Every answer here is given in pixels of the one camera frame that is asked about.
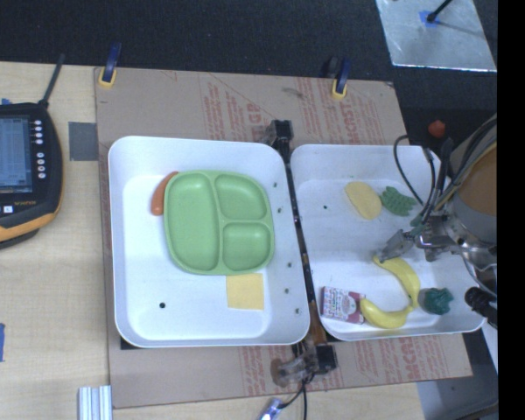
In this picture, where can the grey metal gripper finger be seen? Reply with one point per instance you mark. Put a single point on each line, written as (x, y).
(391, 252)
(404, 238)

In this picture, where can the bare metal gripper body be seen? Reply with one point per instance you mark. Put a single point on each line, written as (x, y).
(439, 236)

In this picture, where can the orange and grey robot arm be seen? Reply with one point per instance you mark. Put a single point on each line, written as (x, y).
(479, 182)

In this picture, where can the yellow banana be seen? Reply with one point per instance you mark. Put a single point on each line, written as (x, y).
(404, 274)
(382, 317)

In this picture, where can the green ridged toy leaf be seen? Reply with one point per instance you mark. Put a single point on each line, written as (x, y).
(396, 201)

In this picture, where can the white plastic tray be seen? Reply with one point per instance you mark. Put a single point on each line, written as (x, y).
(341, 243)
(192, 313)

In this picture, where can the yellow oval toy food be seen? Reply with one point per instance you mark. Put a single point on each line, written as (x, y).
(363, 199)

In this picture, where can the green broccoli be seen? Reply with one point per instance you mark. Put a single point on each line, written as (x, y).
(437, 301)

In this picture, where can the pink printed carton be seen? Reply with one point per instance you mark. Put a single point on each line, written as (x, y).
(341, 305)

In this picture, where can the thin black and white rod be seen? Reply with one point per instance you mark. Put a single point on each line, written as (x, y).
(298, 230)

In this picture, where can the small red rounded object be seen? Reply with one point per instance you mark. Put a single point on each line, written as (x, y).
(436, 128)

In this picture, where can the yellow cheese slice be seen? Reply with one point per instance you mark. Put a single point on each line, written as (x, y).
(245, 291)

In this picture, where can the green divided plate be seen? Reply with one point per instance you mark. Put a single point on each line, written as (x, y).
(192, 221)

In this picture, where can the orange sausage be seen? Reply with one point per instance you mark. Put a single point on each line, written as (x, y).
(157, 199)

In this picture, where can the brown cardboard board red print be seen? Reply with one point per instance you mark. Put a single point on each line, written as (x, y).
(192, 103)

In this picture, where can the black cylinder on white bracket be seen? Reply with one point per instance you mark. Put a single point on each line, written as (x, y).
(477, 299)

